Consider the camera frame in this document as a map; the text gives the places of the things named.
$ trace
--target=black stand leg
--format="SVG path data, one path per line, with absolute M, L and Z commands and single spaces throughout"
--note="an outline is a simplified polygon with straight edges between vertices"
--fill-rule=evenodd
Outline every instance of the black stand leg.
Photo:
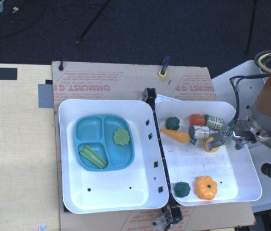
M 102 6 L 102 8 L 99 10 L 99 12 L 96 14 L 94 19 L 91 21 L 91 23 L 87 26 L 87 28 L 84 30 L 84 32 L 81 34 L 80 38 L 78 41 L 76 41 L 76 44 L 80 43 L 80 41 L 83 39 L 85 34 L 89 31 L 89 29 L 92 27 L 92 25 L 96 22 L 98 17 L 102 14 L 102 12 L 105 10 L 105 8 L 108 6 L 111 0 L 107 0 L 105 4 Z
M 245 54 L 248 54 L 249 50 L 250 50 L 250 43 L 251 43 L 253 26 L 254 26 L 254 19 L 255 19 L 255 10 L 257 8 L 257 1 L 258 0 L 254 0 L 254 2 L 253 2 L 253 11 L 252 11 L 252 17 L 251 17 L 251 25 L 250 25 L 249 37 L 248 37 L 248 40 L 247 40 Z

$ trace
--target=dark carpet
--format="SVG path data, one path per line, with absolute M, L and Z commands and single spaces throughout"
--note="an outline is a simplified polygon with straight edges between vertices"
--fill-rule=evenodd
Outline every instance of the dark carpet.
M 106 1 L 5 0 L 0 63 L 161 64 L 170 56 L 170 65 L 208 67 L 214 78 L 271 51 L 271 0 L 111 0 L 81 37 Z

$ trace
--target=yellow marker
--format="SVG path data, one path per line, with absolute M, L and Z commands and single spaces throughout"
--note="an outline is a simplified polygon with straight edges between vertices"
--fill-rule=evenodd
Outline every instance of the yellow marker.
M 13 7 L 13 12 L 12 13 L 15 13 L 15 12 L 17 12 L 19 9 L 17 8 L 17 7 Z

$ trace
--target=white tray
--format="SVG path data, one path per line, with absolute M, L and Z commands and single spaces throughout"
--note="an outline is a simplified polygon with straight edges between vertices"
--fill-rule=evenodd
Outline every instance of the white tray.
M 100 114 L 118 115 L 127 121 L 135 148 L 134 160 L 128 167 L 111 171 L 90 171 L 78 161 L 74 126 L 84 116 Z M 67 209 L 73 213 L 85 214 L 154 209 L 167 204 L 169 191 L 153 112 L 147 103 L 69 99 L 59 107 L 59 122 L 63 201 Z
M 227 124 L 235 115 L 235 109 L 228 103 L 217 101 L 162 101 L 156 105 L 159 128 L 166 128 L 166 119 L 176 116 L 180 119 L 179 130 L 188 133 L 192 114 L 209 114 L 223 118 Z M 197 140 L 193 145 L 180 143 L 162 132 L 160 137 L 173 196 L 181 205 L 256 201 L 261 197 L 260 181 L 247 146 L 236 150 L 235 142 L 230 140 L 218 151 L 210 153 L 205 149 L 204 140 Z M 213 200 L 200 199 L 195 193 L 194 183 L 199 176 L 211 176 L 217 182 L 218 192 Z M 174 194 L 174 186 L 180 181 L 188 182 L 191 187 L 189 195 L 183 198 Z

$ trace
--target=tin can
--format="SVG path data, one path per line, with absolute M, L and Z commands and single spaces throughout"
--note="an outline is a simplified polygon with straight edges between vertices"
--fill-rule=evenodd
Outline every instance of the tin can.
M 224 120 L 222 118 L 217 118 L 212 115 L 205 115 L 206 119 L 206 126 L 209 127 L 213 131 L 219 131 L 224 123 Z
M 190 126 L 189 136 L 196 140 L 205 140 L 210 135 L 210 129 L 206 126 Z

